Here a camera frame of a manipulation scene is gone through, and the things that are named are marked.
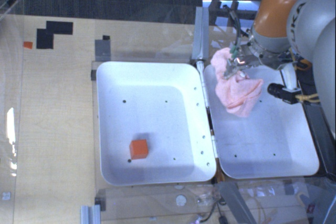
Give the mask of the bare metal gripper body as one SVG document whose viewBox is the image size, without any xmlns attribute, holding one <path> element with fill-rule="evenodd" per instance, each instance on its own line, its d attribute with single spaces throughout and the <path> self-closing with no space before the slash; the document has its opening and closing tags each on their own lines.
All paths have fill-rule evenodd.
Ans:
<svg viewBox="0 0 336 224">
<path fill-rule="evenodd" d="M 258 66 L 280 70 L 287 63 L 287 58 L 283 58 L 286 54 L 283 52 L 271 52 L 250 42 L 233 46 L 230 53 L 230 66 L 234 70 L 244 70 Z"/>
</svg>

